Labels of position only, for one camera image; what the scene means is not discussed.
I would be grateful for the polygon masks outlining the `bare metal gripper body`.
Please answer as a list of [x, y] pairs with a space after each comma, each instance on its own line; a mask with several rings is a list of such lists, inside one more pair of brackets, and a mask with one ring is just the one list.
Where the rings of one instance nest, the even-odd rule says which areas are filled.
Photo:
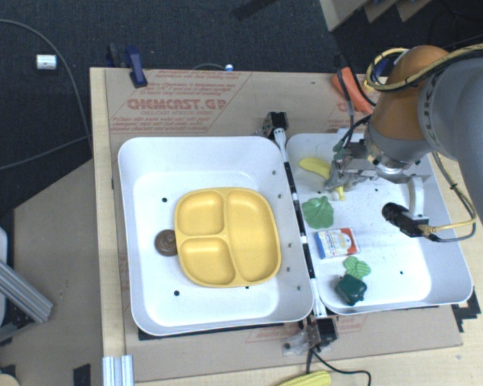
[[397, 139], [363, 139], [350, 142], [335, 154], [332, 167], [340, 176], [360, 172], [366, 180], [377, 178], [405, 183], [406, 170], [413, 163], [413, 142]]

